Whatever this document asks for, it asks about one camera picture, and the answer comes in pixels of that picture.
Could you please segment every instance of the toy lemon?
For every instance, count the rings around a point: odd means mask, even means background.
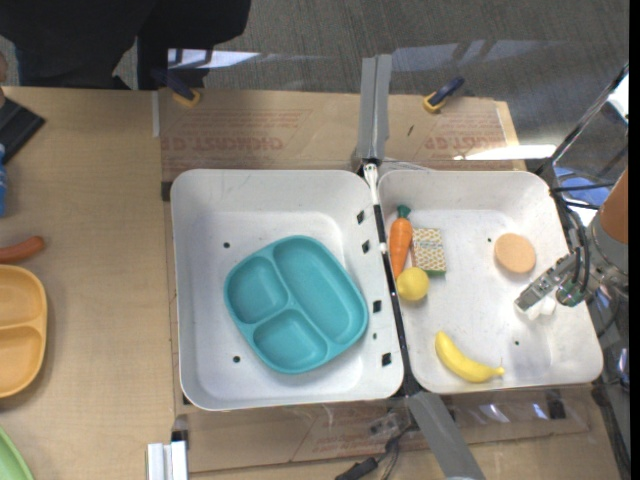
[[[406,268],[396,279],[396,288],[402,299],[420,300],[429,291],[429,276],[420,267]]]

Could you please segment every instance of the wooden tabletop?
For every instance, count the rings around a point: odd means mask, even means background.
[[[175,411],[167,203],[151,94],[5,89],[46,120],[7,165],[0,246],[45,239],[43,251],[18,265],[42,281],[49,321],[41,371],[0,399],[0,426],[38,480],[144,479],[147,444],[169,441]],[[582,431],[474,445],[487,478],[616,478],[602,416],[588,396],[580,403]],[[219,444],[212,454],[230,448]],[[353,462],[197,478],[329,479]],[[443,475],[422,450],[401,454],[392,478]]]

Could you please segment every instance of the yellow banana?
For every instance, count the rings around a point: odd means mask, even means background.
[[[436,354],[447,368],[469,382],[484,382],[504,375],[502,366],[491,368],[465,356],[444,331],[436,334]]]

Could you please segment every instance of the black pants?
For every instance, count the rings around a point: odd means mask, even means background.
[[[244,31],[251,0],[0,0],[21,85],[116,88],[113,71],[137,40],[138,87],[169,48],[212,49]]]

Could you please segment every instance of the peach colored disc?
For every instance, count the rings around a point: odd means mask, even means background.
[[[529,272],[536,264],[531,242],[515,233],[505,233],[496,240],[495,254],[500,265],[516,274]]]

